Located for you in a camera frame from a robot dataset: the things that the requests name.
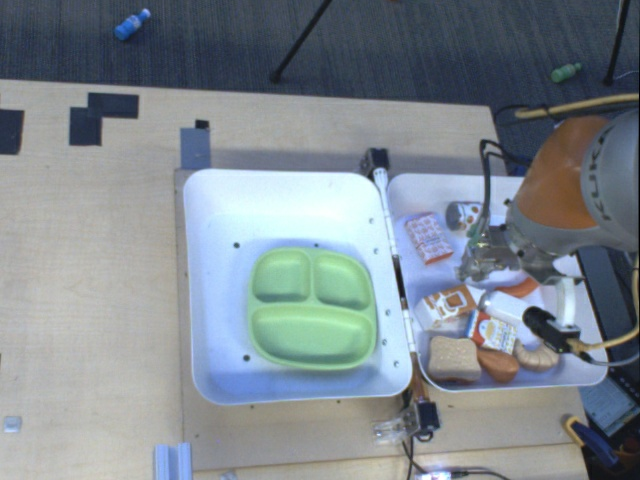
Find black block with thin wires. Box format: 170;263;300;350
416;401;443;438
364;147;390;172

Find white plastic tray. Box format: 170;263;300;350
387;172;610;393
182;167;414;407

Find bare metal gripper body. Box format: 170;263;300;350
474;225;524;275

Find tan croissant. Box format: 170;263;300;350
513;339;561;372

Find small grey can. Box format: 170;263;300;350
444;200;484;232

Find green bottle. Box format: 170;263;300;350
550;62;583;85

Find blue bottle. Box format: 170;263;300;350
113;8;152;43

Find white plastic bottle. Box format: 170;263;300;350
477;290;532;327

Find brown sausage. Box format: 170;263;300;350
476;347;521;384

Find red and yellow carton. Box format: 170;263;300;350
465;310;519;356

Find orange and white carton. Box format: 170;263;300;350
413;283;479;332

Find green divided plate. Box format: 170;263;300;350
246;247;378;371

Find orange and white packet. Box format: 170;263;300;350
403;211;455;267

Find tan bread slice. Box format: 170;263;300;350
427;335;483;385

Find black tripod leg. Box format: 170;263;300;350
269;0;359;85
602;0;640;88

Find black cylinder on white bracket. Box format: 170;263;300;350
522;276;582;355

